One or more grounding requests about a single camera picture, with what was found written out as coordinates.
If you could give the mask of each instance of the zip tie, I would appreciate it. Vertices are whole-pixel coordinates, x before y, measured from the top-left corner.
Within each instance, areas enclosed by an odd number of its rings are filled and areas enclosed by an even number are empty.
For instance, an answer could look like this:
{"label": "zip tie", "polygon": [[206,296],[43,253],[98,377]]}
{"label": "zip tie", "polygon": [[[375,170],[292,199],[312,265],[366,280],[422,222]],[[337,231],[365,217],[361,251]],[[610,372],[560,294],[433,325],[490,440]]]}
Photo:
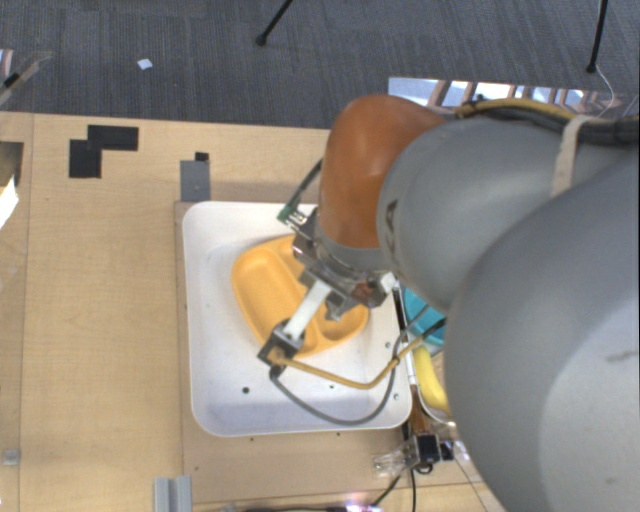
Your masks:
{"label": "zip tie", "polygon": [[571,188],[576,150],[578,149],[578,134],[582,125],[593,119],[591,116],[579,115],[571,119],[565,126],[551,181],[551,197],[556,197]]}

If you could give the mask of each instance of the wooden countertop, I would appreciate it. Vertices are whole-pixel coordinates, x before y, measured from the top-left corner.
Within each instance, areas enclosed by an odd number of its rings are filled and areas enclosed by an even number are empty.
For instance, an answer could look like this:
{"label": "wooden countertop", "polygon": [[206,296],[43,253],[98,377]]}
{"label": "wooden countertop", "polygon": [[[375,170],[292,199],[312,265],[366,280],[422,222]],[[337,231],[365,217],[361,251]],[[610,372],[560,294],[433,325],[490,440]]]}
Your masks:
{"label": "wooden countertop", "polygon": [[[210,154],[213,199],[284,201],[322,155],[328,132],[7,113],[0,123],[2,137],[26,141],[32,166],[20,510],[151,510],[154,478],[184,471],[174,240],[180,161]],[[70,179],[69,140],[86,139],[89,124],[138,127],[138,151],[103,151],[102,179]],[[242,467],[219,469],[243,478]],[[437,466],[420,478],[418,510],[490,508],[484,484],[473,473],[471,481],[455,463]],[[385,510],[410,510],[403,485]],[[340,502],[358,492],[268,503]]]}

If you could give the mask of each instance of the blue bowl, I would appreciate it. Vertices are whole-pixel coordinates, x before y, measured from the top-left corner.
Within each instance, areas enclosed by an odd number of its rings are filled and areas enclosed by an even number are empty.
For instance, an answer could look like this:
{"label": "blue bowl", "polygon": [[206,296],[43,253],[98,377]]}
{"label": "blue bowl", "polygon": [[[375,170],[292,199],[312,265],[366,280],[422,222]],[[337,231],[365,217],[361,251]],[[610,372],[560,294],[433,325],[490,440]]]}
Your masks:
{"label": "blue bowl", "polygon": [[[407,320],[411,322],[422,308],[427,304],[420,297],[418,297],[415,293],[413,293],[409,288],[404,289],[403,293],[404,298],[404,309],[407,315]],[[423,332],[425,332],[429,327],[435,324],[438,320],[442,320],[444,315],[439,313],[433,308],[429,308],[424,315],[418,320],[418,322],[410,329],[414,336],[420,336]],[[436,332],[427,336],[426,341],[428,343],[432,343],[433,345],[442,346],[444,341],[444,332],[446,327],[441,327]]]}

